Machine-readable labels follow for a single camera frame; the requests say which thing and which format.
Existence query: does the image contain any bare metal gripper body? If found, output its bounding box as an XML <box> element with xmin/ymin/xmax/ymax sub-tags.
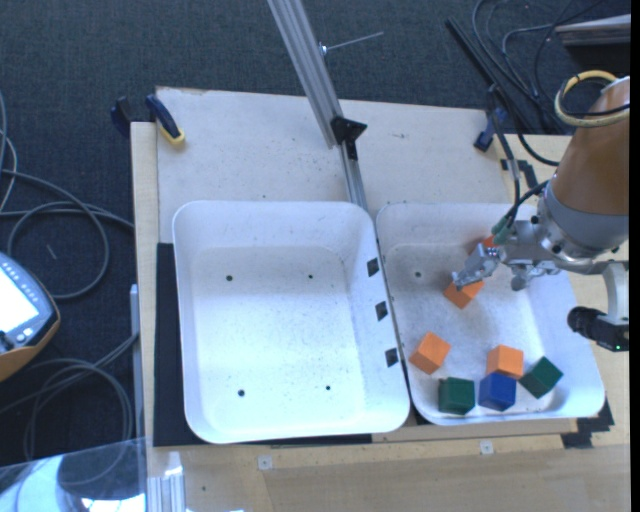
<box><xmin>498</xmin><ymin>218</ymin><xmax>581</xmax><ymax>276</ymax></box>

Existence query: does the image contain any orange cube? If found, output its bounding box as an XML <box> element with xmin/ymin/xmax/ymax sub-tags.
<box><xmin>442</xmin><ymin>278</ymin><xmax>486</xmax><ymax>311</ymax></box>
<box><xmin>468</xmin><ymin>234</ymin><xmax>499</xmax><ymax>257</ymax></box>
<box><xmin>485</xmin><ymin>344</ymin><xmax>526</xmax><ymax>381</ymax></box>
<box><xmin>408</xmin><ymin>330</ymin><xmax>453</xmax><ymax>376</ymax></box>

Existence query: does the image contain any white plastic tray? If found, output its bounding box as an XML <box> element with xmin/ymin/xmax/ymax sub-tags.
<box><xmin>171</xmin><ymin>199</ymin><xmax>413</xmax><ymax>446</ymax></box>
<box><xmin>375</xmin><ymin>201</ymin><xmax>607</xmax><ymax>428</ymax></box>

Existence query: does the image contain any green cube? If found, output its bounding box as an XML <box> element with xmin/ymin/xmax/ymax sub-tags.
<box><xmin>518</xmin><ymin>355</ymin><xmax>565</xmax><ymax>400</ymax></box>
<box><xmin>437</xmin><ymin>376</ymin><xmax>477</xmax><ymax>417</ymax></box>

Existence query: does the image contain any blue cube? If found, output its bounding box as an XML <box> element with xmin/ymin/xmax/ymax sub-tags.
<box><xmin>477</xmin><ymin>371</ymin><xmax>518</xmax><ymax>413</ymax></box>

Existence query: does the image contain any pale wood board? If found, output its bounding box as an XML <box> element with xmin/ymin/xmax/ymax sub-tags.
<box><xmin>154</xmin><ymin>85</ymin><xmax>577</xmax><ymax>444</ymax></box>

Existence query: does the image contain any black cylinder on white bracket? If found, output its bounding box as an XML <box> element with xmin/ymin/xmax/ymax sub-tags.
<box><xmin>566</xmin><ymin>259</ymin><xmax>630</xmax><ymax>354</ymax></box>

